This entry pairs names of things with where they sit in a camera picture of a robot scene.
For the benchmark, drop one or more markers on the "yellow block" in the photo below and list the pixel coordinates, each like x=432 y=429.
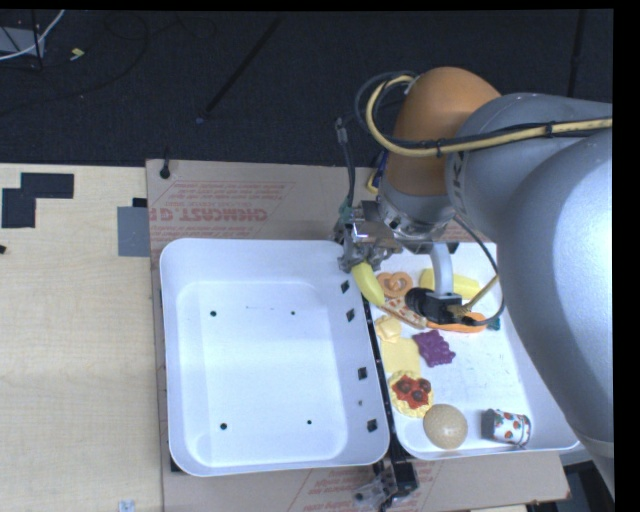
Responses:
x=465 y=286

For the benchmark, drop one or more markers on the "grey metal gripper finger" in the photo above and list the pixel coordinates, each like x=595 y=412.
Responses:
x=380 y=256
x=349 y=262

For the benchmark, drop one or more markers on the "yellow spaghetti with meatballs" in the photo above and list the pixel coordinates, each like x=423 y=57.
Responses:
x=411 y=394

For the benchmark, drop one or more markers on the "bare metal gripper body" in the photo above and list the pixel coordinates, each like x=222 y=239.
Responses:
x=372 y=232

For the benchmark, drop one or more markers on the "orange carrot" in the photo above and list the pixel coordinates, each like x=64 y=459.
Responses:
x=457 y=327

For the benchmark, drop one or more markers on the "purple grapes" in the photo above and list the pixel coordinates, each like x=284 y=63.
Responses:
x=434 y=347

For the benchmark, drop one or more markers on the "pale yellow cheese slice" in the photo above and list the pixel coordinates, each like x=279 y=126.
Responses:
x=400 y=356

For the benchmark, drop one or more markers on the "white plastic tray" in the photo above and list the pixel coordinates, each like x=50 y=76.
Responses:
x=480 y=380
x=260 y=360

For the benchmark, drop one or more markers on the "pizza slice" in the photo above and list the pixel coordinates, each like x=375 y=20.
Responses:
x=404 y=314

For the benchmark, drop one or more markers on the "small pale yellow biscuit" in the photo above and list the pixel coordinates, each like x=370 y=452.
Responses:
x=388 y=328

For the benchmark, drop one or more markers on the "white cup with red print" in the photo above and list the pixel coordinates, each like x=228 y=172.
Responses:
x=510 y=427

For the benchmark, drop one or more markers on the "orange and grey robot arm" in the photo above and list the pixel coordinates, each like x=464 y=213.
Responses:
x=540 y=210

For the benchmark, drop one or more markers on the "yellow banana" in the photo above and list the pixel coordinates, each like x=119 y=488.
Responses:
x=369 y=285

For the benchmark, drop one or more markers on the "beige egg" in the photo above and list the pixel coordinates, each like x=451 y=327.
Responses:
x=445 y=426

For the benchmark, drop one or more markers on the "brown cardboard board red print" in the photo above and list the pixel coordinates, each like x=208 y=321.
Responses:
x=250 y=210

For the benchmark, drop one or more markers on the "orange pretzel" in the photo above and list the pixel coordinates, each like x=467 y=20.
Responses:
x=395 y=284

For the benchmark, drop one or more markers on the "black cylinder on white bracket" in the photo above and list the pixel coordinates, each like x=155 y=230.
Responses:
x=432 y=305

